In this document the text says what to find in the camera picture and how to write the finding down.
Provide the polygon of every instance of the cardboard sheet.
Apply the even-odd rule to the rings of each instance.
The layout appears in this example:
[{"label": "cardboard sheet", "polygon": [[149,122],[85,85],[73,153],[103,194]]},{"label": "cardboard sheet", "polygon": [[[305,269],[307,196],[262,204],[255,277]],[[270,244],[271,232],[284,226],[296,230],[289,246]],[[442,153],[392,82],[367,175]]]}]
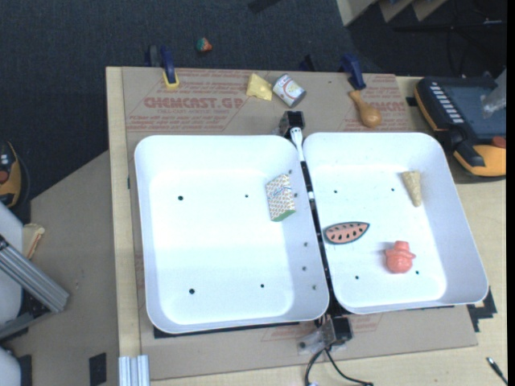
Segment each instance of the cardboard sheet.
[{"label": "cardboard sheet", "polygon": [[[141,228],[136,195],[134,149],[152,134],[269,134],[290,108],[277,96],[272,101],[246,96],[254,72],[273,83],[284,72],[177,69],[180,85],[166,89],[158,68],[122,68],[126,112],[127,158],[138,284],[142,353],[149,355],[152,380],[281,367],[306,363],[297,342],[315,329],[313,322],[249,328],[202,335],[155,337],[145,307]],[[295,110],[302,110],[305,136],[316,132],[414,131],[418,116],[408,110],[394,75],[364,75],[364,101],[379,108],[382,123],[363,126],[348,97],[346,73],[288,72],[307,91]],[[355,359],[477,344],[466,306],[411,310],[388,314],[351,315],[354,339],[334,353]]]},{"label": "cardboard sheet", "polygon": [[33,385],[91,384],[93,362],[99,363],[97,378],[105,362],[105,384],[117,384],[109,174],[105,152],[31,201],[33,221],[46,229],[32,261],[70,293],[63,312],[5,345],[19,358],[31,355]]}]

